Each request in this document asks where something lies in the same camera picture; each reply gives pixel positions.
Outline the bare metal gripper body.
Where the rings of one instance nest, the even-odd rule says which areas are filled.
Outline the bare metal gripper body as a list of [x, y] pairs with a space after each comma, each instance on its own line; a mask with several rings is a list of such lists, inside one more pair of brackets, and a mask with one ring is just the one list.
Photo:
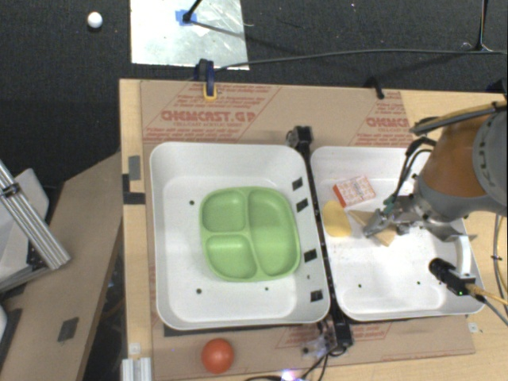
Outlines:
[[434, 210], [419, 195], [390, 196], [385, 202], [382, 212], [388, 217], [390, 224], [395, 222], [412, 222], [413, 227], [425, 229], [434, 236], [450, 236], [450, 220]]

